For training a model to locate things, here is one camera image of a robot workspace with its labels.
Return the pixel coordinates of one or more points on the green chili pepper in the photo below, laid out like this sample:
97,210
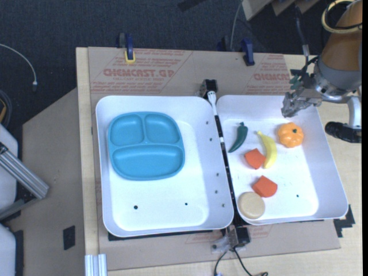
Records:
239,137

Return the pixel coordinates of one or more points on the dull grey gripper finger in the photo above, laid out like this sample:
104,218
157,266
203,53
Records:
300,104
287,108

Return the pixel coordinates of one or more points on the blue divided plate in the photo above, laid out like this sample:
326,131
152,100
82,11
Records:
146,146

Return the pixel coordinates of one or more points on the beige round biscuit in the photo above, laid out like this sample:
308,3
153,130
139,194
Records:
251,205

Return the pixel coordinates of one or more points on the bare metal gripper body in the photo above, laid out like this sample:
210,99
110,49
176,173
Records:
316,90

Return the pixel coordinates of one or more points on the yellow banana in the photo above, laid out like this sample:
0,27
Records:
270,150

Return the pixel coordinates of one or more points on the thin black and white rod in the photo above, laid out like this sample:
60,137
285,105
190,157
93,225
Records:
220,137

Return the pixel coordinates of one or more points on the black cylinder on white bracket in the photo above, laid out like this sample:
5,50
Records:
346,125

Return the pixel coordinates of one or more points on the orange wedge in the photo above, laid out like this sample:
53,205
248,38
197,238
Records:
254,157
265,186

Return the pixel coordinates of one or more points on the brown cardboard board red print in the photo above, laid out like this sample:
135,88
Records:
172,68

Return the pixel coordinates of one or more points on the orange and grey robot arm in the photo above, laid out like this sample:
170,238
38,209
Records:
343,50

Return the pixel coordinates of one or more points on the white plastic tray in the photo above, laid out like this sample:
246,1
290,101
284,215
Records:
290,183
161,206

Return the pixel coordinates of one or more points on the orange pumpkin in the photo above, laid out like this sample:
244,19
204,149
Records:
290,134

